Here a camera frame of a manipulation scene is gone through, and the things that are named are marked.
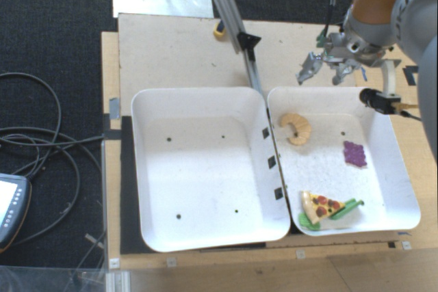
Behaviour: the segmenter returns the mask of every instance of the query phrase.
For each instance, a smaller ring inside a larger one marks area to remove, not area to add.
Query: purple toy grapes
[[[345,162],[363,167],[367,165],[365,162],[365,152],[362,145],[357,145],[354,142],[344,142]]]

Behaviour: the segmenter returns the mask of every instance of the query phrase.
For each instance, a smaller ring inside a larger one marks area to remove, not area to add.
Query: wire
[[[335,9],[335,6],[336,6],[336,0],[328,0],[326,23],[324,26],[324,30],[322,31],[322,35],[324,36],[324,38],[327,37],[327,33],[329,32],[329,26],[330,26],[331,18],[333,15],[333,10]]]
[[[32,81],[36,81],[37,83],[39,83],[40,85],[45,87],[51,93],[52,97],[55,99],[56,108],[57,108],[57,122],[56,122],[55,133],[53,134],[53,139],[52,139],[52,143],[54,143],[57,139],[58,134],[60,133],[61,121],[62,121],[61,104],[60,104],[60,100],[57,97],[55,91],[52,89],[52,87],[49,84],[47,84],[45,81],[43,81],[42,79],[40,79],[34,75],[29,75],[27,73],[21,73],[21,72],[9,72],[9,73],[3,73],[0,75],[0,79],[10,78],[10,77],[20,77],[20,78],[25,78],[25,79],[30,79]],[[49,157],[49,153],[50,153],[50,149],[47,151],[46,155],[42,158],[40,164],[36,167],[34,172],[32,172],[32,174],[30,174],[28,176],[28,179],[30,181],[37,175],[37,173],[43,167],[47,158]]]
[[[414,116],[412,114],[410,114],[408,111],[400,111],[400,115],[402,117],[406,117],[406,118],[412,118],[414,120],[418,120],[418,121],[422,121],[422,119],[420,117]]]
[[[28,137],[24,134],[10,134],[8,136],[5,137],[5,139],[10,140],[11,137],[13,138],[19,138],[19,139],[26,139],[29,140],[32,144],[36,144],[35,140],[32,139],[31,137]],[[34,162],[32,162],[32,164],[34,165],[33,168],[24,176],[29,176],[30,174],[32,174],[36,167],[38,166],[38,162],[40,161],[40,148],[36,147],[36,160]],[[11,173],[12,175],[18,174],[19,172],[21,172],[22,169],[20,170],[16,170],[15,172]]]
[[[4,129],[0,129],[0,132],[7,130],[8,128],[4,128]],[[29,147],[54,147],[54,146],[68,146],[68,145],[78,145],[78,144],[85,144],[88,142],[95,142],[95,141],[99,141],[102,140],[103,137],[101,136],[94,136],[94,137],[89,137],[87,139],[83,139],[83,140],[75,140],[75,141],[70,141],[70,142],[45,142],[42,144],[35,144],[35,143],[25,143],[25,142],[13,142],[12,140],[6,139],[4,137],[0,137],[0,142],[4,142],[5,144],[11,144],[11,145],[17,145],[17,146],[29,146]]]
[[[11,73],[0,74],[0,79],[17,78],[17,77],[35,81],[50,92],[53,99],[55,100],[55,104],[57,107],[57,122],[54,130],[38,128],[38,127],[0,128],[0,135],[7,134],[6,136],[0,137],[0,145],[7,144],[14,146],[28,146],[36,150],[36,158],[32,162],[29,162],[28,164],[17,169],[15,172],[13,172],[13,174],[18,174],[27,169],[30,169],[24,176],[26,176],[29,181],[32,181],[35,178],[35,176],[39,173],[39,171],[41,171],[42,167],[44,166],[44,164],[46,163],[49,157],[57,154],[62,154],[69,160],[69,162],[73,166],[73,170],[76,178],[76,187],[75,187],[75,194],[73,196],[73,199],[69,202],[68,207],[62,211],[60,217],[58,217],[54,222],[52,222],[50,225],[46,226],[42,230],[24,239],[13,242],[11,246],[17,246],[26,243],[28,241],[31,241],[32,239],[35,239],[36,237],[46,234],[52,228],[57,226],[72,211],[79,197],[79,192],[81,188],[81,175],[76,161],[73,159],[72,155],[69,152],[67,152],[67,150],[73,147],[78,147],[80,150],[85,152],[85,154],[92,160],[93,164],[99,170],[99,174],[101,174],[101,166],[98,160],[90,152],[90,150],[88,150],[88,148],[84,146],[84,144],[100,141],[103,139],[103,136],[100,135],[100,136],[89,137],[83,140],[76,140],[63,133],[60,133],[62,112],[61,112],[60,101],[55,91],[51,88],[51,86],[49,86],[49,84],[44,82],[42,79],[37,78],[33,75],[29,75],[27,73],[11,72]],[[35,134],[47,135],[49,140],[43,139],[41,137],[30,136],[28,135],[28,133],[31,133],[32,135]],[[41,155],[40,148],[44,148],[45,150],[45,154],[43,156]]]
[[[35,234],[32,234],[32,235],[26,237],[25,239],[21,239],[20,241],[14,242],[11,246],[21,245],[21,244],[23,244],[25,242],[28,242],[28,241],[30,241],[32,239],[35,239],[36,237],[39,237],[39,236],[47,233],[52,228],[57,226],[71,212],[72,208],[76,204],[76,201],[77,201],[77,199],[79,197],[79,190],[81,188],[81,175],[79,173],[79,168],[77,167],[77,164],[76,164],[75,160],[73,159],[73,157],[71,157],[71,155],[68,152],[66,152],[65,150],[62,150],[62,153],[65,156],[67,156],[68,160],[71,162],[71,164],[73,165],[73,168],[75,169],[76,190],[75,190],[75,195],[74,195],[73,199],[70,201],[69,206],[62,212],[61,216],[59,218],[57,218],[52,224],[46,226],[41,231],[38,231]]]

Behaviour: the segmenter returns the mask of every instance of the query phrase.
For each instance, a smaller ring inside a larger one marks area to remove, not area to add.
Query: black carpet
[[[327,0],[236,0],[243,18],[323,23]],[[350,0],[339,0],[333,23],[342,20]],[[44,79],[62,106],[62,132],[83,139],[103,132],[102,31],[117,30],[112,0],[0,0],[0,74],[26,72]],[[0,80],[0,129],[34,126],[53,129],[55,104],[38,84],[27,79]],[[100,157],[100,143],[89,145]],[[13,172],[32,159],[22,150],[0,144],[0,172]],[[80,150],[72,151],[81,172],[78,203],[46,235],[0,254],[0,265],[76,267],[103,230],[100,174]],[[65,157],[56,156],[34,181],[30,210],[17,241],[56,220],[75,191],[75,173]],[[95,267],[95,250],[84,267]]]

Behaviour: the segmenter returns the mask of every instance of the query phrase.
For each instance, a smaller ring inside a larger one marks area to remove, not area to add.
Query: toy pizza slice
[[[304,212],[312,224],[316,224],[345,208],[343,202],[331,200],[322,195],[311,194],[310,191],[301,192],[301,202]]]

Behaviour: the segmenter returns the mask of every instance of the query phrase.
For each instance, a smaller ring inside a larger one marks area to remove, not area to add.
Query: green object
[[[330,219],[338,220],[341,219],[345,214],[349,214],[353,209],[355,209],[358,206],[363,206],[365,203],[362,200],[356,201],[354,198],[351,200],[348,200],[345,202],[345,207],[341,209],[339,212],[336,212],[332,216],[330,216]]]
[[[312,224],[310,219],[307,217],[305,213],[299,214],[298,221],[303,228],[308,228],[309,230],[312,231],[317,231],[321,229],[321,224],[320,223]]]
[[[317,48],[324,48],[324,44],[326,43],[326,37],[324,35],[324,30],[320,33],[318,37],[316,37],[316,47]]]

